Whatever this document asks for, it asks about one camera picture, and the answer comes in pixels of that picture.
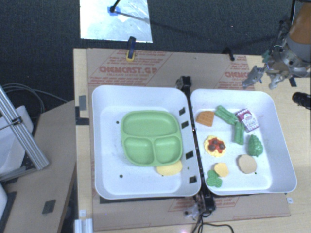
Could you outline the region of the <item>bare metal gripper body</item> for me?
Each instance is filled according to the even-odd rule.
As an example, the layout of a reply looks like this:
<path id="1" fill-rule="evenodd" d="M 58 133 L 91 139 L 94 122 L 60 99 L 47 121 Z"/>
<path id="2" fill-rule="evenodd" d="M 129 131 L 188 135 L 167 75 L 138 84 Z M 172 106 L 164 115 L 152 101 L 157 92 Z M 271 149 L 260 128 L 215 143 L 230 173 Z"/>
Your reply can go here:
<path id="1" fill-rule="evenodd" d="M 288 45 L 274 45 L 263 58 L 270 78 L 309 78 L 310 63 L 298 57 Z"/>

